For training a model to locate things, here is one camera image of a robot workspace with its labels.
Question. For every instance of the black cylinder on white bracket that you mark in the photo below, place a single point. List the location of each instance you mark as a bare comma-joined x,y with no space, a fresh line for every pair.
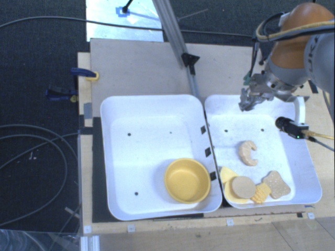
289,127

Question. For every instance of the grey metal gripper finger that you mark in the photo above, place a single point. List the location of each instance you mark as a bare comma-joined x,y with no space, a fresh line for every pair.
243,102
254,101

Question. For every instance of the beige toy croissant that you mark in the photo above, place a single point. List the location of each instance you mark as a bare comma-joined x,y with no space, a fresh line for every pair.
247,153

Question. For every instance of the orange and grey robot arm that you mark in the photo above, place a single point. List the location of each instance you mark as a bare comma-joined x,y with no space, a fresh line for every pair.
301,35

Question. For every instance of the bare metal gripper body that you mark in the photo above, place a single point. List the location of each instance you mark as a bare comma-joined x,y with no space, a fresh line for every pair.
264,88

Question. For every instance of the white plastic tray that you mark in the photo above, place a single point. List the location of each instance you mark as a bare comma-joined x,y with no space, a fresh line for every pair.
146,150
267,124

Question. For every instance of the yellow cheese wedge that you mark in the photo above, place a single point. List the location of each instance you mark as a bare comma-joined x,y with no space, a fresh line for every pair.
226,173

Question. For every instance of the brown round biscuit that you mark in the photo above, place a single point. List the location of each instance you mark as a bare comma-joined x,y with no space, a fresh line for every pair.
243,187

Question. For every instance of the brown toy bread slice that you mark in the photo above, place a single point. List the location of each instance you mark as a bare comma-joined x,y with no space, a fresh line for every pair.
277,186

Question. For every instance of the yellow bowl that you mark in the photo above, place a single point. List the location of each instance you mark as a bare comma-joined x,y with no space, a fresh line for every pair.
187,180

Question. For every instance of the yellow toy corn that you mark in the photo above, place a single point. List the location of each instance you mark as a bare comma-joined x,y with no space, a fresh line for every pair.
261,193

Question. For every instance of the flat pale board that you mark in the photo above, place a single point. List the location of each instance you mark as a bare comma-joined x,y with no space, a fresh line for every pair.
136,69

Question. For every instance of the yellow round disc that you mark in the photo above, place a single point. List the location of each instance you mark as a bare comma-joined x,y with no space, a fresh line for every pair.
228,192

